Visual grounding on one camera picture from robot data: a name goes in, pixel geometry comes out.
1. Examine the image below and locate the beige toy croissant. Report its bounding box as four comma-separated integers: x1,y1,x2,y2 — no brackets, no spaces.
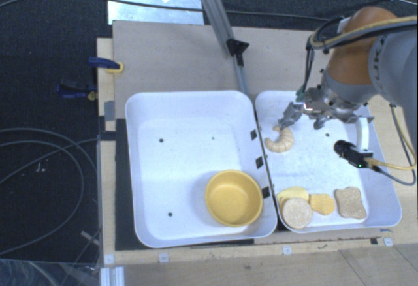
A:
264,125,296,154

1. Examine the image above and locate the brown flat board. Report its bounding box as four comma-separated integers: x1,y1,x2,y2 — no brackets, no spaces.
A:
112,20,409,251

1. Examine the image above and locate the pale yellow toy slice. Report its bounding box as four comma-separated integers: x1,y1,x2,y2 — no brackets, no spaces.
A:
276,185,310,206

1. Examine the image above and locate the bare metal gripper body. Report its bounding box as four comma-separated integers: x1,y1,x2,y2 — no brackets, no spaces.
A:
302,86,375,125

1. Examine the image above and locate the round beige toy biscuit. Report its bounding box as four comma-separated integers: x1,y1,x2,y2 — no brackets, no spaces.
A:
281,197,314,230

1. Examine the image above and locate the white plastic tray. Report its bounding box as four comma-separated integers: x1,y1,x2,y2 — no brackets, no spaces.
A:
254,90,403,234
125,90,279,249

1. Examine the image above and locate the yellow ridged toy chip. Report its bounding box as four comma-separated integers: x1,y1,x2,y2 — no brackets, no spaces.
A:
308,193,336,217

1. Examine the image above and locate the black cylinder on white bracket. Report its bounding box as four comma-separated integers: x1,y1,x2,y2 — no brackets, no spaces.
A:
333,116,375,169

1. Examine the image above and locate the yellow bowl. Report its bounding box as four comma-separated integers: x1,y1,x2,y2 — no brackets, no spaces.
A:
204,169,264,228

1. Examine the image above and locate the beige toy bread slice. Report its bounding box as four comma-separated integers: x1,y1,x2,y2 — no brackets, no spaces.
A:
333,186,368,221

